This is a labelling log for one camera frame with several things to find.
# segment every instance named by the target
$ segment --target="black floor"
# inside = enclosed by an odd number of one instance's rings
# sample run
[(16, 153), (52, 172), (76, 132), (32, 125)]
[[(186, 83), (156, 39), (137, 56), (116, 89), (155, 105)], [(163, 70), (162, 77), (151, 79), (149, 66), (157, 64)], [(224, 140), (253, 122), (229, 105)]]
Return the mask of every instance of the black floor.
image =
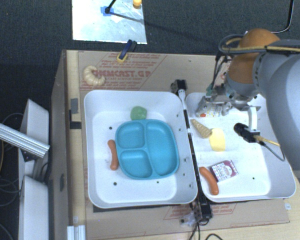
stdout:
[[(285, 27), (290, 0), (142, 0), (147, 45), (136, 52), (207, 54), (229, 34)], [(300, 40), (300, 0), (289, 32)], [(123, 44), (74, 41), (72, 0), (0, 0), (0, 122), (23, 113), (27, 99), (45, 109), (62, 49), (120, 51)], [(15, 150), (5, 154), (2, 177), (17, 177)], [(0, 222), (18, 238), (18, 201), (0, 208)], [(0, 229), (0, 239), (7, 239)]]

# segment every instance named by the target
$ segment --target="blue plate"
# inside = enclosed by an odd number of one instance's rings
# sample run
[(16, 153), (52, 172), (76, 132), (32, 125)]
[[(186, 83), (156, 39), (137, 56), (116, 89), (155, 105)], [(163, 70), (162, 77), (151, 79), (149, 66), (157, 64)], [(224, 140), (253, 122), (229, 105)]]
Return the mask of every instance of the blue plate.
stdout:
[(119, 165), (124, 174), (137, 180), (170, 176), (179, 167), (175, 136), (165, 122), (132, 120), (115, 133)]

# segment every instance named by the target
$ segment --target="white tray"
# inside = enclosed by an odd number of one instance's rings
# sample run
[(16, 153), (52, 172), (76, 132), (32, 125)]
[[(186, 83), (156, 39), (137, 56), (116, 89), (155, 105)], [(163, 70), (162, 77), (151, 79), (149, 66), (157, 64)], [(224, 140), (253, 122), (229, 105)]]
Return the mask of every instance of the white tray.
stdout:
[[(194, 118), (211, 129), (221, 128), (225, 135), (226, 148), (223, 152), (213, 151), (209, 140), (202, 138), (190, 123), (198, 167), (210, 167), (225, 160), (232, 160), (238, 171), (238, 175), (218, 182), (218, 195), (210, 194), (208, 184), (200, 175), (202, 190), (206, 197), (221, 203), (292, 196), (296, 191), (296, 183), (288, 161), (280, 161), (265, 147), (257, 143), (248, 143), (235, 133), (236, 123), (249, 124), (248, 113), (233, 108), (226, 116), (198, 118), (195, 116), (195, 111), (203, 95), (204, 93), (196, 92), (187, 96), (189, 120)], [(257, 129), (260, 135), (277, 141), (266, 111), (266, 100), (259, 95), (251, 105), (261, 106), (257, 112)], [(282, 156), (280, 148), (274, 145), (271, 145), (271, 148)]]
[[(117, 128), (130, 121), (133, 107), (147, 109), (147, 119), (167, 123), (179, 153), (175, 174), (160, 179), (132, 179), (122, 170), (111, 170), (108, 140)], [(170, 92), (93, 90), (84, 98), (88, 194), (100, 208), (175, 205), (192, 202), (198, 192), (180, 99)]]

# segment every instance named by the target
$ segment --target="yellow block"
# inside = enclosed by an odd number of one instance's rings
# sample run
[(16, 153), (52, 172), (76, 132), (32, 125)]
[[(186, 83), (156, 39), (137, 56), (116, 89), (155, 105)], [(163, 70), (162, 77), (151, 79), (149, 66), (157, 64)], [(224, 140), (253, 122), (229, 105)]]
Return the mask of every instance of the yellow block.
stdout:
[(226, 139), (225, 139), (224, 131), (220, 128), (212, 129), (212, 134), (209, 137), (209, 142), (212, 150), (214, 151), (226, 150)]

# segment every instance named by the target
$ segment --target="orange sausage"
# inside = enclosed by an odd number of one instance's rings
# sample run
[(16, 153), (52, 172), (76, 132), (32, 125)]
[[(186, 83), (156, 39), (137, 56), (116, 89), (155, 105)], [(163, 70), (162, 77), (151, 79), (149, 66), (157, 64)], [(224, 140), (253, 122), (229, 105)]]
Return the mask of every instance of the orange sausage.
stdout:
[(219, 187), (218, 187), (217, 181), (216, 181), (215, 177), (212, 175), (212, 173), (205, 167), (200, 167), (199, 172), (205, 178), (205, 180), (208, 182), (211, 194), (214, 196), (218, 195)]
[(112, 161), (111, 161), (110, 169), (115, 171), (119, 167), (119, 160), (118, 160), (115, 141), (113, 139), (110, 139), (108, 141), (108, 146), (109, 146), (109, 148), (111, 150), (111, 154), (112, 154)]

